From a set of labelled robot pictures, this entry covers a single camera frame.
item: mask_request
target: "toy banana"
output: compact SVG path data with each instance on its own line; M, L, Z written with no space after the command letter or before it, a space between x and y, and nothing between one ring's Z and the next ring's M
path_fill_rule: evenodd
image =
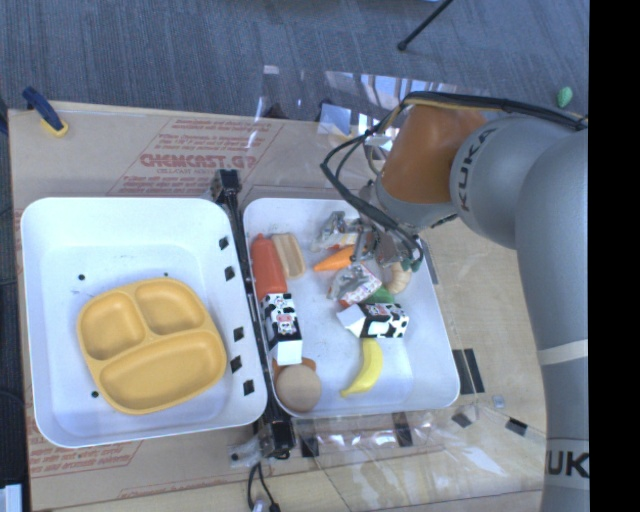
M352 393L369 391L382 373L382 349L375 338L362 339L363 362L351 385L340 391L342 398Z

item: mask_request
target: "orange carrot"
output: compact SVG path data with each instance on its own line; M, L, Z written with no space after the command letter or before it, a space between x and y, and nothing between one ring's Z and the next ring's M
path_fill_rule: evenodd
M313 266L313 270L320 272L322 270L340 270L341 268L351 265L351 256L353 255L354 246L348 245L330 256L327 256L321 262Z

